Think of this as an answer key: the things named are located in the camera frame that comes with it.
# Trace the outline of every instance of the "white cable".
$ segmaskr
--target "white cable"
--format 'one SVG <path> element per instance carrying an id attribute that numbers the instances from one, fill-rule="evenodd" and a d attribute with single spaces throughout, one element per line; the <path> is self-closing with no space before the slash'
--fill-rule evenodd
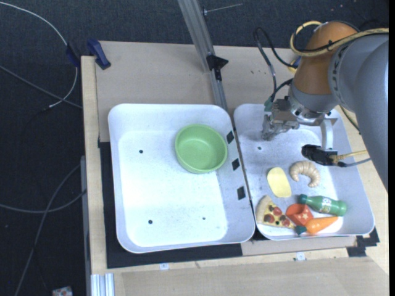
<path id="1" fill-rule="evenodd" d="M 9 4 L 9 3 L 6 3 L 6 2 L 2 2 L 2 1 L 0 1 L 0 4 L 2 4 L 3 6 L 13 7 L 14 9 L 17 9 L 17 10 L 22 11 L 22 12 L 26 12 L 26 13 L 31 14 L 32 16 L 37 17 L 37 18 L 39 18 L 40 20 L 44 21 L 45 23 L 47 23 L 47 24 L 48 24 L 48 25 L 59 35 L 59 37 L 61 38 L 62 42 L 67 46 L 67 42 L 66 42 L 65 38 L 62 36 L 62 34 L 58 31 L 58 29 L 57 29 L 53 24 L 51 24 L 50 22 L 48 22 L 45 18 L 40 17 L 38 14 L 35 14 L 35 13 L 32 12 L 32 11 L 23 9 L 23 8 L 21 8 L 21 7 L 17 7 L 17 6 L 15 6 L 15 5 L 13 5 L 13 4 Z M 57 101 L 57 102 L 54 103 L 54 104 L 51 104 L 51 105 L 49 106 L 50 109 L 53 108 L 53 107 L 55 107 L 55 106 L 57 106 L 58 104 L 62 103 L 64 100 L 66 100 L 66 99 L 68 98 L 69 95 L 71 95 L 71 93 L 73 92 L 73 90 L 74 90 L 74 88 L 75 88 L 75 85 L 76 85 L 76 83 L 77 83 L 77 77 L 78 77 L 78 68 L 75 67 L 74 82 L 73 82 L 73 85 L 72 85 L 70 91 L 66 94 L 66 96 L 65 96 L 62 100 L 59 100 L 59 101 Z"/>
<path id="2" fill-rule="evenodd" d="M 0 4 L 3 4 L 4 6 L 13 7 L 14 9 L 17 9 L 17 10 L 19 10 L 19 11 L 23 11 L 23 12 L 29 13 L 29 14 L 35 16 L 35 17 L 38 17 L 40 20 L 44 21 L 44 22 L 47 23 L 51 28 L 53 28 L 53 29 L 55 30 L 55 32 L 60 36 L 60 38 L 62 39 L 63 43 L 64 43 L 65 45 L 67 45 L 67 42 L 66 42 L 66 40 L 64 39 L 64 37 L 62 36 L 62 34 L 60 34 L 59 31 L 57 30 L 57 28 L 54 27 L 51 23 L 49 23 L 45 18 L 40 17 L 38 14 L 35 14 L 35 13 L 32 12 L 32 11 L 25 10 L 25 9 L 23 9 L 23 8 L 21 8 L 21 7 L 17 7 L 17 6 L 15 6 L 15 5 L 13 5 L 13 4 L 5 3 L 5 2 L 2 2 L 2 1 L 0 1 Z"/>

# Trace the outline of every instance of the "white tray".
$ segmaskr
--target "white tray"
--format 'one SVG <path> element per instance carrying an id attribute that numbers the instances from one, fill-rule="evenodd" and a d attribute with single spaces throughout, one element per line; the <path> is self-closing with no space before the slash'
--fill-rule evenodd
<path id="1" fill-rule="evenodd" d="M 226 111 L 216 105 L 120 104 L 108 121 L 123 248 L 145 253 L 251 238 L 254 214 Z M 228 158 L 217 171 L 196 175 L 178 163 L 175 136 L 193 123 L 213 127 L 228 141 Z"/>
<path id="2" fill-rule="evenodd" d="M 320 231 L 317 235 L 303 234 L 298 236 L 292 229 L 276 228 L 262 224 L 257 225 L 258 230 L 266 238 L 272 240 L 370 233 L 374 228 L 374 217 L 357 167 L 340 168 L 316 164 L 321 175 L 319 186 L 309 187 L 310 178 L 304 175 L 299 175 L 299 182 L 295 182 L 289 175 L 289 168 L 296 161 L 307 160 L 301 154 L 302 146 L 306 144 L 321 146 L 320 127 L 302 125 L 299 129 L 279 134 L 272 141 L 263 141 L 261 134 L 264 114 L 264 106 L 260 104 L 240 105 L 234 113 L 236 133 L 254 210 L 259 200 L 264 195 L 269 195 L 285 212 L 291 204 L 297 202 L 299 194 L 324 195 L 332 199 L 343 200 L 347 203 L 348 210 L 343 217 L 340 217 L 338 221 Z M 352 150 L 341 116 L 333 110 L 330 117 L 337 118 L 333 125 L 334 149 L 338 151 L 338 154 L 350 153 Z M 350 163 L 353 161 L 352 157 L 345 160 L 345 162 Z M 270 189 L 267 173 L 273 167 L 280 167 L 285 171 L 292 190 L 291 197 L 276 197 Z M 312 213 L 316 217 L 329 216 L 316 213 L 313 210 Z"/>

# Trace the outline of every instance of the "blue clamp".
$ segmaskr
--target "blue clamp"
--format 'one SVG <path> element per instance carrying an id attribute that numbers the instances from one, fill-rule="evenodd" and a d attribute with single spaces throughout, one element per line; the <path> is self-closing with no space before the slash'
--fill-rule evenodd
<path id="1" fill-rule="evenodd" d="M 107 60 L 106 55 L 104 55 L 103 48 L 101 47 L 98 40 L 90 38 L 86 43 L 91 55 L 96 56 L 96 63 L 100 66 L 100 68 L 107 69 L 111 66 L 111 63 Z"/>

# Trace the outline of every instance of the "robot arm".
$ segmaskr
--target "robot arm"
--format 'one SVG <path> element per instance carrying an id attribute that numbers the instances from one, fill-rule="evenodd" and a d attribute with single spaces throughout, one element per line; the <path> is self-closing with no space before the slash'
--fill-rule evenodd
<path id="1" fill-rule="evenodd" d="M 355 113 L 367 151 L 388 190 L 386 32 L 361 34 L 343 22 L 319 25 L 301 53 L 288 96 L 276 100 L 270 116 L 265 116 L 263 139 L 272 140 L 299 124 L 323 126 L 325 115 L 339 104 Z"/>

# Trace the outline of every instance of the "pizza slice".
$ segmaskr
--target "pizza slice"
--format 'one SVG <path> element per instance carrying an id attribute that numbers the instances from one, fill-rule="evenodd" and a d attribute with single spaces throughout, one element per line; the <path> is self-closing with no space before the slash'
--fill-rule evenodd
<path id="1" fill-rule="evenodd" d="M 265 195 L 258 203 L 256 210 L 257 223 L 268 226 L 294 229 L 295 225 L 283 214 L 280 207 L 273 203 L 270 196 Z"/>

